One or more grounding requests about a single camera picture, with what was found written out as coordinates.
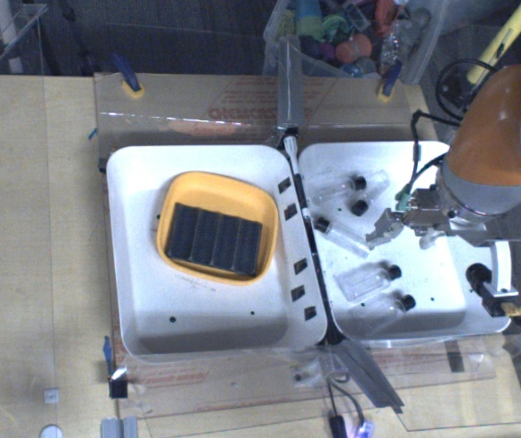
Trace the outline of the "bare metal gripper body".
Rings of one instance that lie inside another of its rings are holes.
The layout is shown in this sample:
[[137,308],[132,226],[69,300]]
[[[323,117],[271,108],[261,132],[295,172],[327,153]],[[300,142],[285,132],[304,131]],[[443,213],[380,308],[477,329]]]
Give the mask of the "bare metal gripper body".
[[489,241],[489,218],[464,206],[446,189],[417,189],[408,202],[402,221],[419,237],[427,228],[443,231],[442,237],[460,237],[473,246]]

